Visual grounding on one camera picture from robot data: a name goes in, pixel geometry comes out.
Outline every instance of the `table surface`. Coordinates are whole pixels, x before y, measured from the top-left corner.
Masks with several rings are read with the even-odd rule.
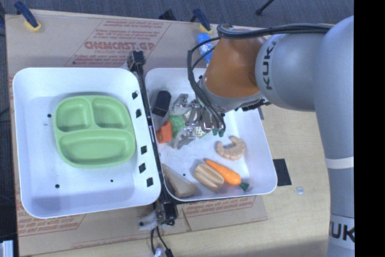
[[[12,58],[16,56],[8,55],[8,61],[16,65]],[[159,59],[155,58],[155,62],[162,66]],[[18,65],[12,69],[17,71],[26,66],[25,63]],[[292,185],[279,186],[272,193],[263,195],[266,221],[162,237],[174,256],[319,257],[326,254],[330,190],[315,113],[272,105],[262,107],[262,112],[272,158],[285,159]],[[303,194],[298,193],[298,188],[302,188]],[[162,247],[158,237],[154,244]],[[153,255],[148,238],[36,256]]]

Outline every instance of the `cardboard box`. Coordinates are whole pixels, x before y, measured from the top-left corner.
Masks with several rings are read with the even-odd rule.
[[[144,51],[144,73],[156,67],[185,67],[187,50],[196,45],[196,23],[143,20],[51,11],[32,11],[39,32],[24,24],[23,16],[6,16],[10,112],[17,200],[20,256],[56,252],[148,238],[138,218],[152,205],[68,217],[30,216],[20,200],[12,82],[27,67],[124,67],[132,50]],[[165,234],[198,231],[267,219],[261,196],[208,200],[178,205],[175,226]]]

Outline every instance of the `yellow clamp tip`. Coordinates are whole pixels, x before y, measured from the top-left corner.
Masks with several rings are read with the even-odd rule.
[[[203,33],[208,33],[208,34],[211,34],[212,33],[212,28],[210,30],[207,30],[205,26],[203,26],[202,24],[199,25],[199,29],[201,30],[201,32]]]
[[[32,30],[34,32],[37,32],[42,27],[41,23],[37,22],[37,27],[33,27],[30,23],[28,23],[26,20],[24,20],[24,24],[27,26],[29,30]]]

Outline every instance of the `green plate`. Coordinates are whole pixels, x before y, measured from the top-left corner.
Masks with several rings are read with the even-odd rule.
[[[135,132],[126,106],[110,96],[62,100],[54,115],[59,154],[75,167],[106,167],[130,159]]]

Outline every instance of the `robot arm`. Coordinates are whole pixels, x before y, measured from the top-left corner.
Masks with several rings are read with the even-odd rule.
[[[220,27],[200,96],[217,114],[267,102],[315,111],[331,194],[327,255],[354,256],[353,16],[333,27],[278,27],[268,40]]]

